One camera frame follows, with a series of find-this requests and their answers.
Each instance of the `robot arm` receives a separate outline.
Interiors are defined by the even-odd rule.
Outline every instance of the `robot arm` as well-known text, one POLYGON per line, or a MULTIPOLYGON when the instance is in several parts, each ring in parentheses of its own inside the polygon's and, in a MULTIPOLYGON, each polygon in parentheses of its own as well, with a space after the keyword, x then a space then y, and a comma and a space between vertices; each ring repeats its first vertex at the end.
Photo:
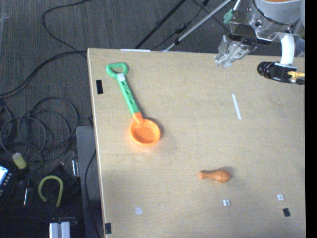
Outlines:
MULTIPOLYGON (((254 51, 257 45, 270 45, 280 41, 282 58, 280 63, 274 64, 275 71, 279 68, 286 74, 287 71, 296 71, 292 63, 295 52, 294 38, 298 36, 291 33, 290 29, 300 21, 304 26, 305 0, 249 0, 246 13, 234 11, 230 21, 231 34, 223 36, 215 62, 224 68, 230 67, 235 60, 254 51)), ((286 81, 294 83, 293 76, 290 79, 288 76, 285 78, 288 78, 286 81)))

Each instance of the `orange spoon head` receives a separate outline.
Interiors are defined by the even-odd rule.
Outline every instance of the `orange spoon head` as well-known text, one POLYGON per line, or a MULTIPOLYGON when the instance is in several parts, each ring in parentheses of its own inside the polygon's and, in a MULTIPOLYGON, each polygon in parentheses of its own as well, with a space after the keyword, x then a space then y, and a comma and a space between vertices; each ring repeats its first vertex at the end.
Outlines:
POLYGON ((132 123, 129 132, 133 141, 142 146, 152 146, 160 139, 159 127, 147 119, 143 123, 132 123))

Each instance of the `black device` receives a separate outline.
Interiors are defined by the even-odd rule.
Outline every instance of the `black device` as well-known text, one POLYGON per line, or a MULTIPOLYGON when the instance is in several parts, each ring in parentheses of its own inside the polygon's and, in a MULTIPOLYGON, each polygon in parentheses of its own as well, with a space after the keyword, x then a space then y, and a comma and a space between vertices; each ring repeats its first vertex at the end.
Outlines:
POLYGON ((258 74, 282 83, 305 84, 305 74, 297 72, 292 66, 280 65, 275 62, 261 62, 257 68, 258 74))
POLYGON ((19 168, 14 162, 0 159, 0 210, 9 199, 18 175, 19 168))

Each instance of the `metal rod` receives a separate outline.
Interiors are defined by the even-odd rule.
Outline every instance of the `metal rod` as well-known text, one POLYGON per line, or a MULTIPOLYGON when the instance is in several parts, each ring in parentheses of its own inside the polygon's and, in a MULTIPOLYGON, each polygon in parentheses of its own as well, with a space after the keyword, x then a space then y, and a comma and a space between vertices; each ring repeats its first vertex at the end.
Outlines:
MULTIPOLYGON (((190 28, 186 33, 181 35, 177 40, 178 43, 181 42, 183 39, 185 39, 191 32, 196 30, 198 27, 200 27, 202 24, 204 24, 208 19, 210 19, 212 16, 214 16, 217 12, 219 12, 222 8, 226 7, 232 0, 226 0, 221 5, 219 5, 215 10, 213 10, 211 13, 209 13, 206 17, 204 17, 201 21, 199 21, 196 25, 194 25, 192 28, 190 28)), ((166 50, 169 51, 171 48, 175 46, 175 43, 170 45, 166 50)))
POLYGON ((144 37, 144 39, 142 39, 136 46, 135 49, 138 49, 139 47, 141 47, 141 45, 143 43, 145 43, 157 30, 160 29, 160 27, 177 11, 177 9, 185 2, 186 0, 181 0, 180 2, 178 2, 178 4, 171 9, 167 15, 159 22, 156 24, 156 26, 146 35, 146 37, 144 37))

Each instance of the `green handle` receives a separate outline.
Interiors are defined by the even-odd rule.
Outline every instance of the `green handle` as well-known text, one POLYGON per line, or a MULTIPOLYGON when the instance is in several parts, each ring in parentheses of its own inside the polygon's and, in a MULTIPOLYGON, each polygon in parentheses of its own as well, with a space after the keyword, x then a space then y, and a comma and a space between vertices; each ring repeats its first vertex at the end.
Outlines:
POLYGON ((42 187, 43 187, 43 184, 46 180, 48 179, 55 179, 59 182, 59 195, 58 195, 58 200, 57 200, 57 204, 56 204, 56 207, 59 207, 60 206, 60 202, 61 202, 61 198, 63 196, 63 190, 64 190, 64 183, 63 183, 63 180, 57 176, 52 176, 52 175, 49 175, 49 176, 45 176, 40 184, 39 184, 39 187, 38 187, 38 194, 39 194, 39 197, 42 199, 43 202, 46 202, 46 198, 43 196, 42 194, 42 187))
POLYGON ((124 62, 112 63, 106 66, 106 71, 110 77, 113 77, 118 81, 131 114, 138 112, 139 108, 137 104, 135 103, 135 100, 129 88, 128 82, 125 80, 125 76, 128 74, 128 71, 129 71, 127 64, 124 62), (115 68, 123 69, 122 73, 115 72, 113 70, 115 68))

